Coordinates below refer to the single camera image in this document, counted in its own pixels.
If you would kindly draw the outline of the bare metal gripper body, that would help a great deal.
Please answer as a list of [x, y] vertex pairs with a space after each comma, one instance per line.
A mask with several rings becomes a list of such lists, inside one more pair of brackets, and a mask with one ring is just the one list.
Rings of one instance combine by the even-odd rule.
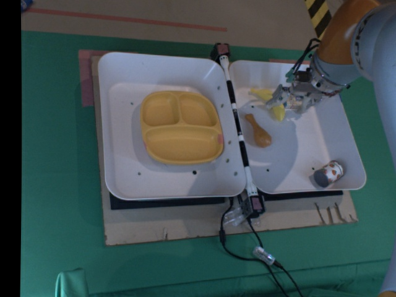
[[340, 92], [340, 85], [335, 84], [316, 72], [288, 72], [286, 82], [285, 108], [298, 108], [303, 98], [311, 98], [313, 106], [322, 99], [332, 97]]

